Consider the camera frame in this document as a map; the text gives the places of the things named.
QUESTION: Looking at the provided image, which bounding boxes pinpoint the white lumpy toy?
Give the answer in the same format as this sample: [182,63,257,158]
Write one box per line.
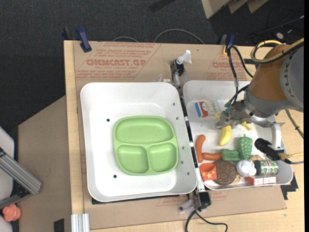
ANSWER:
[235,159,257,177]

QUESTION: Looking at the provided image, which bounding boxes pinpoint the black block with thin wires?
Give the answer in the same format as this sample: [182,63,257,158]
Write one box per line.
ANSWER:
[197,191,212,209]
[169,59,186,83]

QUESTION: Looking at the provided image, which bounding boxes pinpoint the orange carrot with green top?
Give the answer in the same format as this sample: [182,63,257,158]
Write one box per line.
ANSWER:
[202,148,242,162]

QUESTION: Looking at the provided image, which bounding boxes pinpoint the white plastic tray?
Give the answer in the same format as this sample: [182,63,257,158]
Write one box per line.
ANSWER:
[182,80,294,191]
[80,81,198,203]

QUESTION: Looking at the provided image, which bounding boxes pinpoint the thin black and white rod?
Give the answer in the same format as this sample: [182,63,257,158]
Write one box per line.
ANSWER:
[179,49,202,191]

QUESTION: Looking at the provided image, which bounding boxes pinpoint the green divided plate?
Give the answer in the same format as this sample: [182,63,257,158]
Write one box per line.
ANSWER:
[112,115,180,176]

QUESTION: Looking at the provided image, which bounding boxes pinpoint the black cylinder on white bracket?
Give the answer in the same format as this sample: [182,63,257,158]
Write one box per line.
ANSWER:
[254,122,287,161]

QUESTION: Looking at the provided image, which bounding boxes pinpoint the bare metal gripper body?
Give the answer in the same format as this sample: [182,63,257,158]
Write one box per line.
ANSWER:
[221,101,257,124]

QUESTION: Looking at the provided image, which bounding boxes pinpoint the orange lumpy toy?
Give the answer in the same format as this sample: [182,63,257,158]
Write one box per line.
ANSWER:
[2,203,22,222]

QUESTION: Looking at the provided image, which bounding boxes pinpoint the brown round biscuit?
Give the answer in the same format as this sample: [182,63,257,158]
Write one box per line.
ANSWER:
[213,160,238,186]

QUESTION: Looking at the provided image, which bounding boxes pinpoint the beige bread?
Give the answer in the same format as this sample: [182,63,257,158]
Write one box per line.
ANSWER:
[248,154,266,162]

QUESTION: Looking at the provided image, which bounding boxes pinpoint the orange sausage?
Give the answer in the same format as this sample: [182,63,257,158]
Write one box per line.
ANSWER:
[195,134,207,163]

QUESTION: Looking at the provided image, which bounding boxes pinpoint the white and blue carton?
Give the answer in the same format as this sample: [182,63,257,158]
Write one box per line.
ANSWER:
[194,100,222,118]

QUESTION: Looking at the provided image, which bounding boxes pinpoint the red and white packet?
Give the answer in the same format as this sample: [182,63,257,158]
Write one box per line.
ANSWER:
[244,175,277,186]

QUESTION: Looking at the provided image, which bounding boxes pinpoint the green and white can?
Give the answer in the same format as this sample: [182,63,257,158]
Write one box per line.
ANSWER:
[254,159,280,176]

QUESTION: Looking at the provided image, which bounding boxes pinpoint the green grapes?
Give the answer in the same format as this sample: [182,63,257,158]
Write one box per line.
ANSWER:
[236,133,254,160]

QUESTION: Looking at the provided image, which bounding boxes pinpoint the red carton with yellow star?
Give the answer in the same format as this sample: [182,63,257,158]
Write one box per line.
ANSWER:
[199,162,218,182]

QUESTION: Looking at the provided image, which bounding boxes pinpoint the brown cardboard board red print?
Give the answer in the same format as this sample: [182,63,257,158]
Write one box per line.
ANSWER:
[72,40,288,230]

